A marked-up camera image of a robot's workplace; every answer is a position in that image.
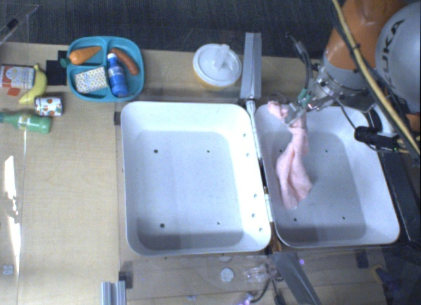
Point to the blue bottle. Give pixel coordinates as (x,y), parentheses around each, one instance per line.
(117,77)

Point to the pink cloth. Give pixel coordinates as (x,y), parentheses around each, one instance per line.
(292,172)

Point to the white and red carton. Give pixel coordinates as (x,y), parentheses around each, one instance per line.
(16,78)

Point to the green bottle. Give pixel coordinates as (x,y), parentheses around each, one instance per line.
(33,123)

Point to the orange carrot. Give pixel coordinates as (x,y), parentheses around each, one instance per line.
(84,55)

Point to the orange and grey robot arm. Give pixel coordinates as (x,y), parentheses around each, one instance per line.
(368,24)

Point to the white plastic tray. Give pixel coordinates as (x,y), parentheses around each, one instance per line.
(342,178)
(194,178)

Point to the white can with orange print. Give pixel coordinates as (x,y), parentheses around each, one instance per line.
(48,106)

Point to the yellow patterned packet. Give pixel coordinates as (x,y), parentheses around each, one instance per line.
(91,80)

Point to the pale wood board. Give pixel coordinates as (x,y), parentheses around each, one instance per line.
(72,182)

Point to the black cylinder on white bracket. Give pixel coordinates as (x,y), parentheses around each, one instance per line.
(370,135)

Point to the brown sausage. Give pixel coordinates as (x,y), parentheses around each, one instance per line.
(126,60)

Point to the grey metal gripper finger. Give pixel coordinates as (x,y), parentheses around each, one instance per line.
(302,110)
(290,118)

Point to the yellow cup with white lid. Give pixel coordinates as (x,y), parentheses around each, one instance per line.
(215,65)

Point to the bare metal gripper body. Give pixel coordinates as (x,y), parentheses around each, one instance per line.
(320,95)

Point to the yellow banana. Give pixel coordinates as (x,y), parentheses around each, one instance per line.
(37,86)

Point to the blue divided plate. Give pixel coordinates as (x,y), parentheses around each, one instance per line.
(98,95)

